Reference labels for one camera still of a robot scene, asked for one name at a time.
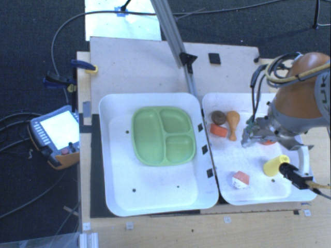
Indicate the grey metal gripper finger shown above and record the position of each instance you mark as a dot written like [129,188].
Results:
[245,138]
[253,139]

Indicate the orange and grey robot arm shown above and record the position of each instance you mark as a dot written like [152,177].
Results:
[300,97]

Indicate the white plastic tray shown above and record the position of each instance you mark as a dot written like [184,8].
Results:
[256,161]
[155,187]

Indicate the tan chicken drumstick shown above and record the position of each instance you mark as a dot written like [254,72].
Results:
[233,121]

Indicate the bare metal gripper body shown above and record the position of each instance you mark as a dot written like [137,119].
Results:
[266,130]

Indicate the yellow cylinder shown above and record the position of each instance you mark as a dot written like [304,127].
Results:
[272,165]

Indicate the orange round toy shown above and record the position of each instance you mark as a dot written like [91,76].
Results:
[269,142]

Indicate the black block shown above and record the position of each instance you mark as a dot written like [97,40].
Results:
[214,58]

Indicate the red and white wedge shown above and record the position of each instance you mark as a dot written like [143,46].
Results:
[240,180]

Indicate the brown doughnut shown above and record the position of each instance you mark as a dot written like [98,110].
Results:
[218,117]

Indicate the green divided plate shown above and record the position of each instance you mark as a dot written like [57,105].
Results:
[155,136]

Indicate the orange carrot piece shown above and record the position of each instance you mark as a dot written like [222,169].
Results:
[218,130]

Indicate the pale flat board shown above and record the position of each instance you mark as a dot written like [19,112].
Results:
[144,66]

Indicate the black cylinder on white bracket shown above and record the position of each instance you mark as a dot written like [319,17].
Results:
[294,173]

